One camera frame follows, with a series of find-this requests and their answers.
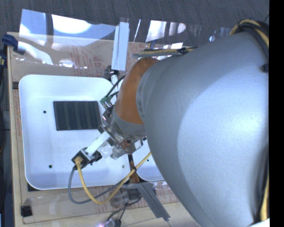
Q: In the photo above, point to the brown cardboard board red print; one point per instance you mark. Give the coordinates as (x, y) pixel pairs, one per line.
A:
(49, 202)

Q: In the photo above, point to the white plastic tray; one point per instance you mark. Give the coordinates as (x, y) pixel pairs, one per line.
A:
(40, 145)

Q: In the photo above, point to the black ribbed rectangular mat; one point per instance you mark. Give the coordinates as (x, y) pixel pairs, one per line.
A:
(77, 115)

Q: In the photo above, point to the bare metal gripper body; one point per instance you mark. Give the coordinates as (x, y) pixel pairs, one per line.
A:
(119, 139)

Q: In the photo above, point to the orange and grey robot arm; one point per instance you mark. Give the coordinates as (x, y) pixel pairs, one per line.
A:
(203, 126)

